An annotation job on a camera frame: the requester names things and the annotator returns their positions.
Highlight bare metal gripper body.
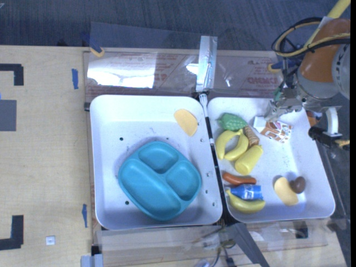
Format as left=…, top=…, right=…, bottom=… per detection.
left=273, top=86, right=308, bottom=111

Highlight orange and white carton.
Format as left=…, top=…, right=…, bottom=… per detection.
left=253, top=116, right=294, bottom=144

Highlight brown waffle cone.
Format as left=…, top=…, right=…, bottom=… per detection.
left=243, top=125, right=260, bottom=148

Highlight green grapes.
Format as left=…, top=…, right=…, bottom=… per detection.
left=216, top=112, right=249, bottom=132

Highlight white plastic tray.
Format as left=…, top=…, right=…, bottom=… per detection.
left=206, top=96, right=336, bottom=224
left=89, top=94, right=224, bottom=231

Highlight yellow bottle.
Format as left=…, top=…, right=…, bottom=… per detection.
left=234, top=144, right=264, bottom=176

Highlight yellow banana bunch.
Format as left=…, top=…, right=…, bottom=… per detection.
left=215, top=128, right=250, bottom=162

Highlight brown egg shape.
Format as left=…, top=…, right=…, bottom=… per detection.
left=289, top=176, right=307, bottom=195

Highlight orange brown sausage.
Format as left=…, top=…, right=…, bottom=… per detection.
left=222, top=171, right=258, bottom=186

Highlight yellow lemon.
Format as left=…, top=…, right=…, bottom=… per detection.
left=273, top=176, right=299, bottom=206

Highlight yellow cheese slice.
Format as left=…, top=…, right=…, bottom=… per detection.
left=173, top=108, right=199, bottom=137

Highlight blue divided plate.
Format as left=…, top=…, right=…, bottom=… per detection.
left=117, top=140, right=202, bottom=222

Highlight black cylinder on white bracket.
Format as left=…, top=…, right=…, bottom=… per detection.
left=308, top=106, right=343, bottom=147

